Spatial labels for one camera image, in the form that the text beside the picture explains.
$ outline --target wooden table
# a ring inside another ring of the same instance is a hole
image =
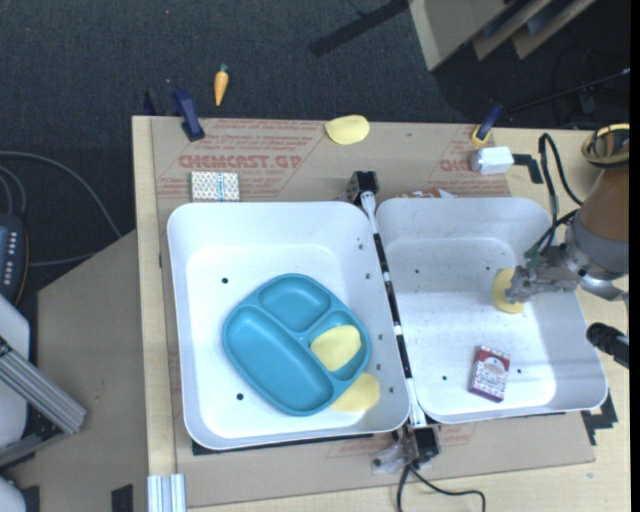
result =
[[[137,234],[142,306],[142,335],[145,368],[148,465],[151,475],[176,473],[177,460],[170,396],[170,379],[165,332],[164,294],[158,265],[160,237],[156,209],[153,137],[154,118],[134,117],[133,150],[136,183]],[[437,134],[441,125],[414,128],[426,136]],[[579,148],[587,132],[551,130],[563,158],[565,172],[579,197],[586,197],[597,177],[587,168]],[[530,129],[494,129],[497,145],[509,146],[513,153],[537,158],[541,132]],[[512,168],[507,173],[513,195],[529,197],[548,208],[546,189],[533,187],[526,171]],[[573,208],[561,187],[561,214]],[[628,279],[620,286],[628,289]],[[607,303],[582,291],[581,305],[590,324],[595,321],[626,332],[626,313],[621,303]],[[487,498],[488,510],[630,510],[629,373],[606,355],[601,357],[618,415],[613,429],[597,432],[595,462],[573,466],[465,477],[437,484],[448,490],[479,489]],[[198,508],[202,511],[299,511],[299,510],[395,510],[396,488],[382,486],[352,491],[314,494],[251,503],[236,503]],[[451,498],[425,496],[426,487],[407,485],[405,510],[432,507],[434,510],[479,510],[477,496]]]

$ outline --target yellow object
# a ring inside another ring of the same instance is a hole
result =
[[[507,313],[522,313],[524,311],[524,304],[522,302],[509,302],[505,297],[505,290],[511,286],[511,278],[515,272],[514,268],[503,268],[496,274],[493,280],[493,289],[491,295],[493,297],[493,304],[502,311]]]
[[[361,345],[358,329],[353,325],[338,325],[314,339],[309,348],[327,370],[334,372],[351,361]]]
[[[331,404],[339,412],[365,411],[373,407],[380,398],[380,384],[370,373],[361,373],[347,390]]]
[[[213,79],[213,95],[216,99],[216,107],[219,107],[222,103],[222,98],[224,98],[227,85],[229,85],[229,73],[227,66],[222,64],[220,66],[220,71],[216,73],[216,76]]]
[[[360,115],[337,117],[325,123],[324,127],[337,144],[354,144],[369,134],[369,121]]]

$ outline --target toy carrot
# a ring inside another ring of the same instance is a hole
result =
[[[226,64],[222,64],[220,66],[220,71],[216,73],[216,76],[213,79],[213,94],[216,98],[216,107],[219,107],[220,103],[222,103],[222,98],[224,97],[228,84],[229,73],[227,72],[227,66]]]

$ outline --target black floor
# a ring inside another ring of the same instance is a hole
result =
[[[199,115],[371,121],[480,122],[509,108],[616,75],[630,65],[630,0],[599,0],[525,60],[510,41],[479,62],[461,48],[426,68],[411,15],[397,12],[333,47],[327,37],[389,0],[0,0],[0,212],[22,210],[31,261],[66,260],[135,226],[131,116],[144,92],[189,90]],[[219,109],[211,81],[229,66]],[[498,126],[584,127],[629,120],[629,76],[517,112]],[[77,262],[34,265],[26,295]]]

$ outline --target blue plate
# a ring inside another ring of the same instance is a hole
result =
[[[361,346],[330,372],[309,348],[323,332],[352,325]],[[302,274],[263,284],[226,318],[222,345],[238,371],[280,410],[308,416],[336,400],[360,375],[371,342],[360,321],[333,293]]]

